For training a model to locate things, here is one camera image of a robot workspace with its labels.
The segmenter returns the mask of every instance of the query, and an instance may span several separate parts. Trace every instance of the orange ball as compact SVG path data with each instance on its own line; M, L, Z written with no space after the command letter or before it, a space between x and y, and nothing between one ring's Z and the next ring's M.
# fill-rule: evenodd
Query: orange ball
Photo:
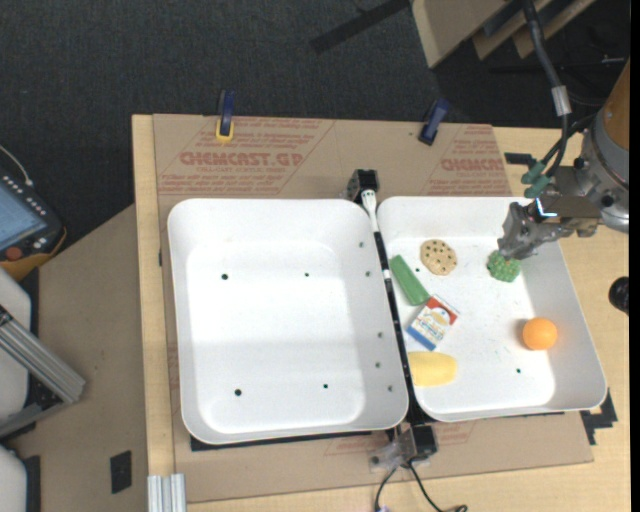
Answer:
M522 340L531 350L546 350L558 339L558 328L548 318L536 317L524 324Z

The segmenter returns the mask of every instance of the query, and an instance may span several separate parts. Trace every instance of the orange object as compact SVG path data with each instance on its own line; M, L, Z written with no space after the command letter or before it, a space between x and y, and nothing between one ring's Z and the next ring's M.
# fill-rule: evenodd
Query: orange object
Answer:
M524 324L522 341L531 350L546 350L558 339L558 328L551 320L536 317Z

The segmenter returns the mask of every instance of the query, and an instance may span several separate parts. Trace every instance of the white tray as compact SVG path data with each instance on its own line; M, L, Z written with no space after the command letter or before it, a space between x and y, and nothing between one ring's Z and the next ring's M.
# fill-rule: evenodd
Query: white tray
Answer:
M188 199L168 220L182 415L227 444L391 428L408 397L367 215Z
M591 409L606 396L606 382L591 335L557 243L522 260L512 283L489 274L487 260L503 235L509 204L528 200L487 197L393 197L378 209L387 255L401 254L417 269L426 290L460 312L437 349L458 363L454 382L415 387L422 409L440 421ZM447 276L431 274L420 261L420 245L444 240L458 264ZM396 303L403 327L420 307ZM558 327L557 343L532 351L521 342L522 326L534 316ZM426 350L404 333L408 352Z

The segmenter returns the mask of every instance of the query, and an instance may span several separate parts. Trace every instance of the cardboard sheet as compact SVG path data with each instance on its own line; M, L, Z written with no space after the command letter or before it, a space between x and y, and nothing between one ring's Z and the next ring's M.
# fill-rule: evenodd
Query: cardboard sheet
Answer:
M335 198L357 169L378 172L380 201L399 195L511 195L487 125L236 118L233 141L215 139L215 118L154 115L158 205L176 471L190 503L379 483L370 452L385 432L193 449L180 412L175 311L166 221L189 197ZM579 413L435 423L439 451L424 478L592 460Z

